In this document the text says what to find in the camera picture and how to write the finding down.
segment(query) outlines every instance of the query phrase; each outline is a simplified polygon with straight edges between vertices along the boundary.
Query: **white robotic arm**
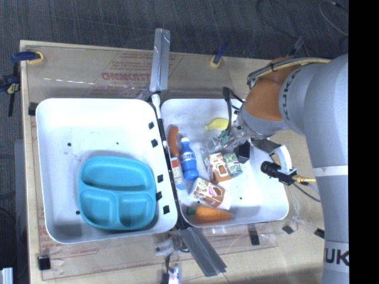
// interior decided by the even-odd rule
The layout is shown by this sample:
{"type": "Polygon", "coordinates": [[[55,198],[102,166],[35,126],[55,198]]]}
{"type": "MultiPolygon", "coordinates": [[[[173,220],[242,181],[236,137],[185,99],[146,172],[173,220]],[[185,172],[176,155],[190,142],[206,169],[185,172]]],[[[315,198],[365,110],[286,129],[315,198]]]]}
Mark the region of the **white robotic arm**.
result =
{"type": "MultiPolygon", "coordinates": [[[[287,72],[272,66],[271,81],[265,86],[257,80],[237,120],[219,141],[232,147],[246,140],[254,144],[284,129],[305,136],[325,222],[322,283],[345,284],[349,283],[348,55],[309,63],[301,66],[299,60],[287,72]]],[[[248,81],[254,84],[252,74],[248,81]]]]}

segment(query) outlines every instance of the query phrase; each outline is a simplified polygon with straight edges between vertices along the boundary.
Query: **blue plate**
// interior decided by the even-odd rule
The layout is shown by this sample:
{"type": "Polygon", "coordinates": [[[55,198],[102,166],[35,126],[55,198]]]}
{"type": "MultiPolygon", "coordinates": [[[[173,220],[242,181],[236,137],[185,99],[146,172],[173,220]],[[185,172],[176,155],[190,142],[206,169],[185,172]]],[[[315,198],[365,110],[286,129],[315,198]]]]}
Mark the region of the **blue plate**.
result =
{"type": "Polygon", "coordinates": [[[155,177],[139,160],[91,157],[81,167],[78,199],[87,223],[109,230],[139,230],[155,215],[155,177]]]}

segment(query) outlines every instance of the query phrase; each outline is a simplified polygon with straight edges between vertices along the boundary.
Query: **white object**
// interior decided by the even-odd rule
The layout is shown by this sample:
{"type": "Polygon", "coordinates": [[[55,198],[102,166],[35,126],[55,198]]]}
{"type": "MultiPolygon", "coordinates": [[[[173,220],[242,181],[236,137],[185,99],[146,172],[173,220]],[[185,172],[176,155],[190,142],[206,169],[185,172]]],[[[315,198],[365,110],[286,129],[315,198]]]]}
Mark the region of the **white object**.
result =
{"type": "Polygon", "coordinates": [[[162,233],[176,223],[166,159],[153,108],[138,99],[47,99],[36,111],[46,229],[64,244],[162,233]],[[78,175],[93,156],[121,156],[146,163],[162,197],[153,222],[142,230],[107,231],[85,222],[78,206],[78,175]]]}
{"type": "MultiPolygon", "coordinates": [[[[234,106],[241,103],[232,100],[234,106]]],[[[223,99],[171,99],[163,103],[161,107],[165,130],[169,125],[179,128],[179,134],[191,140],[191,148],[197,158],[199,177],[210,180],[202,157],[201,148],[217,137],[220,131],[205,129],[206,125],[215,118],[228,118],[227,105],[223,99]]],[[[187,216],[185,211],[188,206],[195,208],[197,200],[189,196],[193,182],[185,181],[186,190],[177,191],[182,214],[189,224],[195,227],[209,227],[217,225],[238,225],[256,222],[278,221],[285,218],[289,211],[289,204],[282,183],[276,179],[270,179],[261,172],[261,164],[264,161],[272,161],[270,156],[257,148],[250,148],[250,160],[241,164],[243,173],[238,177],[222,183],[232,197],[229,213],[233,218],[208,222],[199,221],[195,216],[187,216]]]]}

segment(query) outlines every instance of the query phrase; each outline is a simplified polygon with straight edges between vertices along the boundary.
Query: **black connector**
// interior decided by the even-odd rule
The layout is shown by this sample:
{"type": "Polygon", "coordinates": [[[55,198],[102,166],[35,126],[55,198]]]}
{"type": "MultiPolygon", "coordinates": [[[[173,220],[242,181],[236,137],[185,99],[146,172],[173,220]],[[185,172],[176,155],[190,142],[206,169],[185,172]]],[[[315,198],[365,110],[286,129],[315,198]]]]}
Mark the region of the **black connector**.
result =
{"type": "Polygon", "coordinates": [[[279,182],[284,183],[286,185],[291,185],[296,182],[292,177],[296,175],[296,171],[291,173],[290,175],[286,175],[285,173],[280,172],[281,166],[276,163],[272,163],[269,161],[264,161],[261,165],[261,171],[266,175],[277,178],[279,182]]]}

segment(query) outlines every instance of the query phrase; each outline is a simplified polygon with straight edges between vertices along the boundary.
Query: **bottle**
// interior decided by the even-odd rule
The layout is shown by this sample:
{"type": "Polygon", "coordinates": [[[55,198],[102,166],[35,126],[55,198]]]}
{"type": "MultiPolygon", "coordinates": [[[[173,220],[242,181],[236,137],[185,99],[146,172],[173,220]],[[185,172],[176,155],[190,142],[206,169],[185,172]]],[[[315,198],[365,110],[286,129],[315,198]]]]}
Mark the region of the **bottle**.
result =
{"type": "Polygon", "coordinates": [[[190,148],[190,141],[188,138],[181,138],[180,142],[182,144],[180,161],[182,163],[183,176],[187,181],[191,181],[199,177],[195,153],[190,148]]]}

